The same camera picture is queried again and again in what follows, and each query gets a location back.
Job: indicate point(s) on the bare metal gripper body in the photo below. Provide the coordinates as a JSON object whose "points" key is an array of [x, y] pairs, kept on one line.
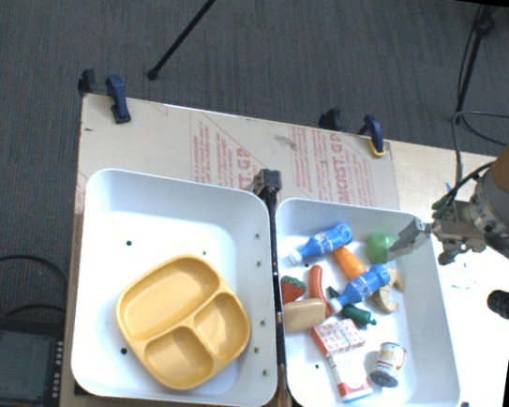
{"points": [[462, 226]]}

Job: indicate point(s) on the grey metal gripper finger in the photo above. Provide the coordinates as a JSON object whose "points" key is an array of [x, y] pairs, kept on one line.
{"points": [[409, 240]]}

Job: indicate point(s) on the green toy pepper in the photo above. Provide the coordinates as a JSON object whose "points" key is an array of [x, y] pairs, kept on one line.
{"points": [[378, 248]]}

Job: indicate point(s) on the orange carrot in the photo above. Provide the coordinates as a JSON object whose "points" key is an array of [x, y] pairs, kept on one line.
{"points": [[349, 261]]}

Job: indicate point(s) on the blue plastic bottle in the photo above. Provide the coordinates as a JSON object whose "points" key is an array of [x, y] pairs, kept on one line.
{"points": [[363, 286], [324, 242]]}

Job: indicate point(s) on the red sausage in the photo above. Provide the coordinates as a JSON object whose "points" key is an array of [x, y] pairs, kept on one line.
{"points": [[316, 285]]}

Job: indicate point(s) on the white plastic tray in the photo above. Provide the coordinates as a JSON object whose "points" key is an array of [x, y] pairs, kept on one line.
{"points": [[422, 346], [149, 210]]}

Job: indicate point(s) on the red and white carton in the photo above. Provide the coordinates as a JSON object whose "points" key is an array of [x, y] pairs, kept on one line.
{"points": [[338, 337]]}

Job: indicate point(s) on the small white can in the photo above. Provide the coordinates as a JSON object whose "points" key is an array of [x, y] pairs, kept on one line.
{"points": [[388, 362]]}

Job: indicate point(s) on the red strawberry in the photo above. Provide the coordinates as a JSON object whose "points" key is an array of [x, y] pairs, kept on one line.
{"points": [[292, 291]]}

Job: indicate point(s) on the tan toy bread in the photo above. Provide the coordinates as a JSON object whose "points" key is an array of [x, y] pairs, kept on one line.
{"points": [[304, 315]]}

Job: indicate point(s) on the thin black and white rod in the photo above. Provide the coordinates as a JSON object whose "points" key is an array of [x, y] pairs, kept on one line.
{"points": [[278, 272]]}

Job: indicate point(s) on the red and white packet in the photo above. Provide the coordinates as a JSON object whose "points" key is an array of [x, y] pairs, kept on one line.
{"points": [[350, 386]]}

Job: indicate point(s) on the black tripod leg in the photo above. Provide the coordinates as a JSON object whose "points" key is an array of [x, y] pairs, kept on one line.
{"points": [[472, 55], [191, 27]]}

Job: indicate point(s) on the yellow divided plate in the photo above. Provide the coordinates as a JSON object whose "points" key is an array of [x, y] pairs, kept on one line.
{"points": [[174, 295]]}

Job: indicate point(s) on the brown cardboard board, red print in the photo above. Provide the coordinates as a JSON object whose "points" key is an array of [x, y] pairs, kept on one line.
{"points": [[173, 147]]}

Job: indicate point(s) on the black cylinder on white bracket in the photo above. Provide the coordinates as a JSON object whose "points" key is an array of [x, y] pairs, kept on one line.
{"points": [[503, 305]]}

